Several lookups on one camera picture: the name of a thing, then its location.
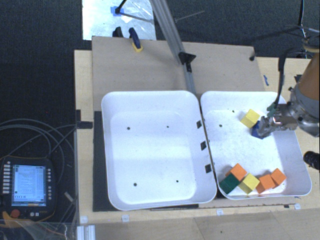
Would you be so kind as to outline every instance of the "orange block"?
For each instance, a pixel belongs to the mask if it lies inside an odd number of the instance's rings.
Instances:
[[[275,186],[279,186],[284,180],[287,178],[286,175],[283,174],[278,168],[271,173],[271,177],[275,183]]]
[[[273,181],[270,174],[264,175],[259,178],[259,185],[256,186],[256,190],[259,194],[261,194],[263,191],[266,191],[268,189],[273,189],[276,187],[275,182]]]
[[[247,171],[237,163],[230,171],[226,173],[225,176],[228,176],[229,174],[233,174],[233,176],[236,177],[238,181],[242,181],[246,176]]]

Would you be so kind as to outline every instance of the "white tray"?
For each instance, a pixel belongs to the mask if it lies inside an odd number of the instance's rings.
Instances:
[[[192,93],[111,92],[101,106],[108,195],[115,208],[189,205],[215,197],[199,102]]]
[[[275,92],[208,91],[201,97],[218,183],[236,163],[256,177],[276,168],[287,177],[280,186],[261,194],[254,190],[246,195],[239,187],[225,194],[220,189],[229,199],[304,196],[311,191],[311,179],[294,131],[275,131],[271,136],[259,139],[251,136],[251,129],[240,122],[249,109],[266,116],[266,109],[276,96]],[[284,104],[285,100],[281,97],[279,103]]]

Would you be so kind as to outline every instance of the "emergency stop button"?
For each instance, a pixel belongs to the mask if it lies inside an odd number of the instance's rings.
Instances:
[[[13,209],[10,213],[11,218],[17,219],[20,216],[20,211],[18,209]]]

